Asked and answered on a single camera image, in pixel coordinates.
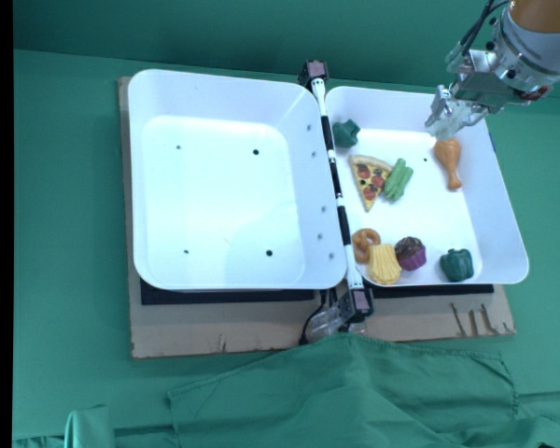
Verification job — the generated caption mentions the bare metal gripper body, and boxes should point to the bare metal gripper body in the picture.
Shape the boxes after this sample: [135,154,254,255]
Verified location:
[453,19,560,115]

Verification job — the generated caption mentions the orange toy chicken drumstick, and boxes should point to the orange toy chicken drumstick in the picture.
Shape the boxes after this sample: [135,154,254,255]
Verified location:
[432,136,464,192]

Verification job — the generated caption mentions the green toy asparagus bundle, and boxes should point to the green toy asparagus bundle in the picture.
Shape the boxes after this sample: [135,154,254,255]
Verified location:
[382,157,415,203]

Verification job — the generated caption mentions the green toy broccoli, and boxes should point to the green toy broccoli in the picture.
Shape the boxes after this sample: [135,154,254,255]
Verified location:
[331,118,362,149]

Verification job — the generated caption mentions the toy pizza slice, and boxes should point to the toy pizza slice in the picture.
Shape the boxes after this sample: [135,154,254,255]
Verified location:
[347,153,395,214]

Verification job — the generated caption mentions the white plastic tray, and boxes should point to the white plastic tray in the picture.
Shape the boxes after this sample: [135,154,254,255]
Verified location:
[323,85,530,288]
[126,67,348,294]

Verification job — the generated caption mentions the black and white thin rod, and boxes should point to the black and white thin rod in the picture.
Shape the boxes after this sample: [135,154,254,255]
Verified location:
[309,77,368,294]

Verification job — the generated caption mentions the purple toy cupcake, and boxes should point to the purple toy cupcake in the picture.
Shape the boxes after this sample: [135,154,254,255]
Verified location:
[393,235,427,273]

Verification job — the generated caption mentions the green toy bell pepper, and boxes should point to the green toy bell pepper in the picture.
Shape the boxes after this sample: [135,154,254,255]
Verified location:
[438,247,475,284]

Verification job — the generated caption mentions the brown toy pretzel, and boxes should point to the brown toy pretzel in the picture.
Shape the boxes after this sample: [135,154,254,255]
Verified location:
[350,227,383,265]

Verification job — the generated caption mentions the yellow toy fries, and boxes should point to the yellow toy fries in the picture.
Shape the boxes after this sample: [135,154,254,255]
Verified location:
[367,243,403,287]

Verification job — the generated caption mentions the green cloth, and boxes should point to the green cloth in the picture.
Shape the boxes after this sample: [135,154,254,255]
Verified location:
[166,332,560,448]

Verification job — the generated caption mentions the brown cardboard board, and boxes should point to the brown cardboard board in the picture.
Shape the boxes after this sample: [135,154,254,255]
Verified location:
[117,76,517,361]

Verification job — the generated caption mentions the black block with wires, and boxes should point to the black block with wires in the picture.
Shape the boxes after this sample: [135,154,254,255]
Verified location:
[339,287,375,322]
[298,59,331,88]

